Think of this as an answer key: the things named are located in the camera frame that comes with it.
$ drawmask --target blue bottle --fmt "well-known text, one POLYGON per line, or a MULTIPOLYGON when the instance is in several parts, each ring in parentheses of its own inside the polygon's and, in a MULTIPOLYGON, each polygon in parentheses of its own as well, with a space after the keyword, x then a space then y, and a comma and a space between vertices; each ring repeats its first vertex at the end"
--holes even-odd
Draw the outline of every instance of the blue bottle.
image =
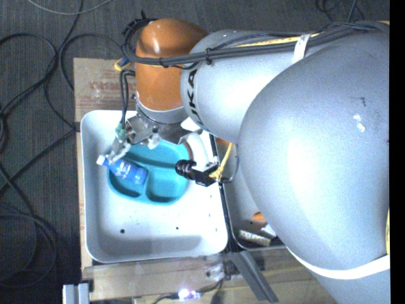
POLYGON ((104 155, 100 155, 97 159, 97 164, 108 167, 110 171, 117 177, 132 181, 134 184, 137 185, 143 184, 147 176, 146 169, 123 159, 119 159, 115 161, 114 164, 112 164, 104 155))

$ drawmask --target cable tie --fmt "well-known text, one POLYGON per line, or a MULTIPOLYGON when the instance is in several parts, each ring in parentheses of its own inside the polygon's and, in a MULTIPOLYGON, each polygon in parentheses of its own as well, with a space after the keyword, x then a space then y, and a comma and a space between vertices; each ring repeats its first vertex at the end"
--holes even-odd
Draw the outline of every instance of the cable tie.
POLYGON ((211 60, 208 55, 208 52, 210 52, 210 51, 212 51, 212 49, 210 49, 209 47, 205 50, 205 60, 206 60, 207 65, 210 65, 213 62, 213 60, 211 60))
POLYGON ((163 68, 168 68, 168 65, 164 65, 163 64, 163 58, 159 58, 159 64, 163 67, 163 68))
POLYGON ((292 57, 293 64, 301 61, 305 57, 306 46, 310 37, 311 34, 304 34, 299 37, 294 48, 294 56, 292 57))

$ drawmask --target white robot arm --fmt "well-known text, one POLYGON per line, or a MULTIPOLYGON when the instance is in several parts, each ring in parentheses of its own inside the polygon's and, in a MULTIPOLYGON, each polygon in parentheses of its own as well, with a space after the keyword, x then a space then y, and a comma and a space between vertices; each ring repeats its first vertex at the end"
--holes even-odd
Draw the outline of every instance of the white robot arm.
MULTIPOLYGON (((145 25, 154 39, 155 30, 178 28, 176 20, 145 25)), ((140 93, 139 113, 163 125, 154 131, 162 138, 172 125, 182 142, 187 132, 175 126, 191 117, 237 144, 258 208, 337 302, 390 303, 389 25, 338 23, 297 36, 196 31, 189 53, 171 56, 136 55, 126 35, 130 61, 177 71, 180 82, 178 106, 151 109, 144 100, 153 93, 140 93)))

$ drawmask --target blue bowl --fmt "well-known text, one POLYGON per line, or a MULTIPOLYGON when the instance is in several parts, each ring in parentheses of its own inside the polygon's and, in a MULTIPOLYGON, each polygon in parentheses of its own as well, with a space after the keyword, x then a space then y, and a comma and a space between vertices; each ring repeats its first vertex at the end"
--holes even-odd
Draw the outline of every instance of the blue bowl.
POLYGON ((175 171, 179 160, 190 159, 183 144, 161 140, 154 149, 136 144, 123 159, 145 168, 147 177, 145 183, 137 185, 107 170, 108 185, 117 195, 154 205, 170 205, 183 196, 188 180, 175 171))

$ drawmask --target metal bracket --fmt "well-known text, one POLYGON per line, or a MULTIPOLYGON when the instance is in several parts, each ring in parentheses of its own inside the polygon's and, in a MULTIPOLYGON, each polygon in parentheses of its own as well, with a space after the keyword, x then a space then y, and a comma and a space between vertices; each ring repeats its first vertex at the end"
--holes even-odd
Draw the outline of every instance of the metal bracket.
POLYGON ((125 129, 127 130, 127 137, 132 145, 139 142, 147 143, 147 140, 155 134, 169 143, 179 145, 184 143, 188 136, 193 133, 183 129, 181 123, 165 124, 155 122, 147 118, 141 112, 127 119, 125 129))
POLYGON ((228 253, 228 257, 238 268, 258 301, 269 301, 270 303, 279 302, 276 294, 271 289, 248 251, 228 253))
POLYGON ((63 285, 63 304, 90 304, 89 284, 63 285))

